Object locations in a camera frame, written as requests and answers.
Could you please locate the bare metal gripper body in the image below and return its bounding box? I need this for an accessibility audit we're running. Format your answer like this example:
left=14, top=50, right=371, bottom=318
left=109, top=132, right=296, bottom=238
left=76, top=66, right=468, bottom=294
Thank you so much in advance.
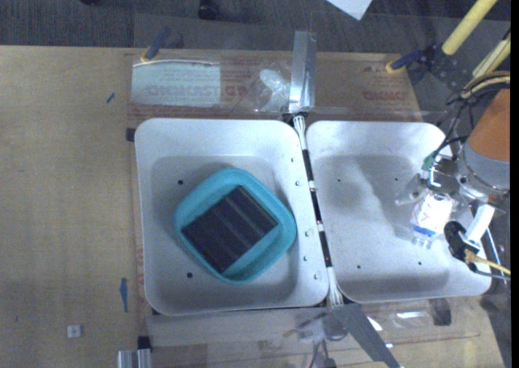
left=420, top=156, right=488, bottom=203

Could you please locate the clear plastic bottle white label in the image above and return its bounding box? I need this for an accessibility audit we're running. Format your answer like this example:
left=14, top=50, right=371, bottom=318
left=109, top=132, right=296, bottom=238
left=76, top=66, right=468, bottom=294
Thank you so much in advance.
left=408, top=190, right=454, bottom=250

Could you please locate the white plastic tray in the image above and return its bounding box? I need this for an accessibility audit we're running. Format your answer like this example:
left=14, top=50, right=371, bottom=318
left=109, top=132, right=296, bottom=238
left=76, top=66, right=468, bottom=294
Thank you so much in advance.
left=304, top=119, right=494, bottom=305
left=133, top=117, right=331, bottom=317

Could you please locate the brown cardboard board red print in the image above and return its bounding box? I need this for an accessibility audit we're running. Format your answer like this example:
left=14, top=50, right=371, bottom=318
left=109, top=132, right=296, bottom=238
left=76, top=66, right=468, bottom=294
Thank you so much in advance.
left=123, top=48, right=494, bottom=359

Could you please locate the black ribbed square block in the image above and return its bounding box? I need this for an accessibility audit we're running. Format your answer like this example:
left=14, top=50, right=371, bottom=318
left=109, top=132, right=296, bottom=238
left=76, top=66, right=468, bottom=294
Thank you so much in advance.
left=180, top=185, right=281, bottom=276

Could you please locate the blue square bowl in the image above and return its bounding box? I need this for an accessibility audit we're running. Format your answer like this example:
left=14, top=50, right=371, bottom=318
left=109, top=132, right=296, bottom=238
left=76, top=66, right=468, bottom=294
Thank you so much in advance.
left=172, top=167, right=298, bottom=287

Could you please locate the black cylinder on white bracket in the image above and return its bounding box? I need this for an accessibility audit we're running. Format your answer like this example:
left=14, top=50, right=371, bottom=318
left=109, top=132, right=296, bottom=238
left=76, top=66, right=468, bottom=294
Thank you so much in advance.
left=443, top=203, right=496, bottom=263

